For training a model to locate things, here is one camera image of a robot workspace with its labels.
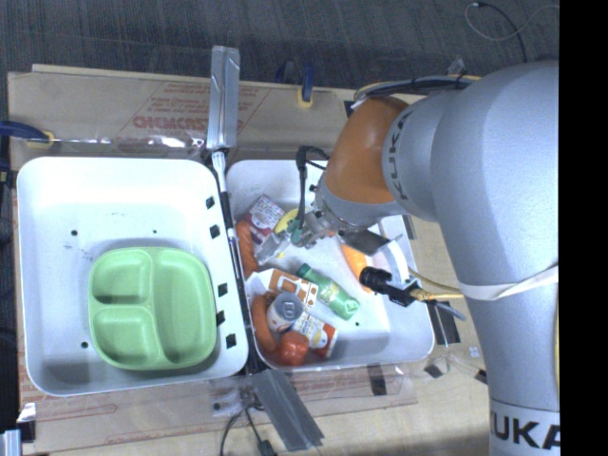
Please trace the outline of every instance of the metal bar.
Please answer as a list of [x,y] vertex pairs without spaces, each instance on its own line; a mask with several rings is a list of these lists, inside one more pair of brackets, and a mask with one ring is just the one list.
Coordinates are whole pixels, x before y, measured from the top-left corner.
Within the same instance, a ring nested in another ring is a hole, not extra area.
[[237,145],[239,73],[238,49],[214,46],[211,50],[208,150]]

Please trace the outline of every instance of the can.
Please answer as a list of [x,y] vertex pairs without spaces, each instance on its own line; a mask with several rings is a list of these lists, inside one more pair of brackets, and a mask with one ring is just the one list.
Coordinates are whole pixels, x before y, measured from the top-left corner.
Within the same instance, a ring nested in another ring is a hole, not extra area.
[[304,312],[302,301],[295,294],[283,292],[275,297],[266,310],[268,328],[274,333],[283,333],[291,328]]

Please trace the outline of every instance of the food item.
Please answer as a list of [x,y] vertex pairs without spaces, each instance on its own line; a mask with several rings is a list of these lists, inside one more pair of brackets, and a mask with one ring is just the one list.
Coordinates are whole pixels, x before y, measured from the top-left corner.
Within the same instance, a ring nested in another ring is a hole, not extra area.
[[304,334],[309,340],[312,352],[317,356],[321,358],[332,356],[333,347],[338,338],[338,330],[334,326],[304,313],[290,328],[290,332]]
[[275,226],[275,233],[280,233],[289,226],[289,222],[297,216],[297,208],[288,211]]
[[243,273],[245,278],[249,278],[253,272],[259,269],[256,257],[254,256],[254,241],[251,236],[251,228],[247,221],[241,220],[237,223],[236,229]]
[[263,195],[245,214],[242,221],[246,221],[251,227],[251,236],[256,254],[284,214],[285,212],[277,204]]
[[251,301],[251,318],[254,324],[254,334],[258,345],[264,352],[274,353],[278,349],[278,343],[268,328],[266,320],[266,297],[254,295]]
[[303,263],[295,274],[316,283],[319,288],[318,299],[342,319],[351,319],[352,315],[359,309],[357,299],[348,295],[342,287],[330,278],[315,272],[308,263]]
[[302,302],[304,311],[309,310],[314,305],[319,290],[319,286],[310,280],[288,274],[279,269],[267,269],[252,274],[247,279],[246,288],[248,292],[259,294],[268,292],[269,296],[273,297],[280,293],[295,294]]
[[295,294],[281,293],[266,310],[268,328],[274,333],[287,331],[303,311],[302,301]]
[[[365,254],[359,252],[358,250],[355,250],[354,248],[351,248],[349,245],[346,245],[344,243],[340,243],[340,247],[342,249],[342,254],[344,255],[344,258],[349,264],[349,267],[351,267],[351,271],[358,281],[359,276],[361,275],[361,271],[368,267],[368,258]],[[365,289],[367,292],[371,292],[370,288],[365,287],[364,285],[362,285],[361,287],[363,287],[363,289]]]
[[287,331],[278,345],[278,362],[281,365],[298,367],[304,363],[308,348],[309,340],[304,334]]

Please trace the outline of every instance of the kuka logo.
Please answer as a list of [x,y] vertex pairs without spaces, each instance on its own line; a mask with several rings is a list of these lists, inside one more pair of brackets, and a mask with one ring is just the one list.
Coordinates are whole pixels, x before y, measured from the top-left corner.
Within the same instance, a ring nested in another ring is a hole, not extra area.
[[499,416],[490,411],[490,433],[502,440],[516,445],[528,445],[538,449],[550,450],[561,447],[560,426],[537,421],[520,420],[517,417]]

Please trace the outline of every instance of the small carton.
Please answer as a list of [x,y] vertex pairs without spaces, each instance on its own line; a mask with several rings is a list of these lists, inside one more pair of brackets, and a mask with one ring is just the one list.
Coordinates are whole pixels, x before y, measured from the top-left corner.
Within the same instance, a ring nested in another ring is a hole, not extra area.
[[260,196],[243,219],[251,228],[254,241],[254,253],[258,253],[262,244],[272,234],[278,221],[285,212],[266,196]]

